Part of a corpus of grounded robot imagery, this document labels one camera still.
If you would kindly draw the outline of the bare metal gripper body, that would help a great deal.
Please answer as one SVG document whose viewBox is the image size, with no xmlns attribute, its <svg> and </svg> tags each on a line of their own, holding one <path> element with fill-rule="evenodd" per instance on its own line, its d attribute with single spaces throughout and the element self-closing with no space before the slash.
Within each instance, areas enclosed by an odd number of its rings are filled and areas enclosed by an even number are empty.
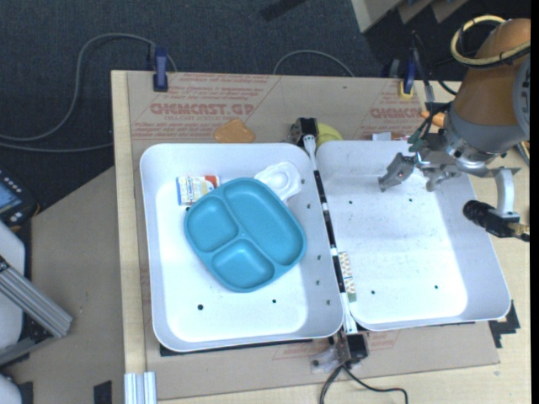
<svg viewBox="0 0 539 404">
<path fill-rule="evenodd" d="M 448 145 L 430 143 L 417 153 L 417 167 L 423 172 L 428 167 L 455 167 L 462 172 L 476 177 L 487 177 L 491 171 L 488 165 L 492 156 L 467 144 Z"/>
</svg>

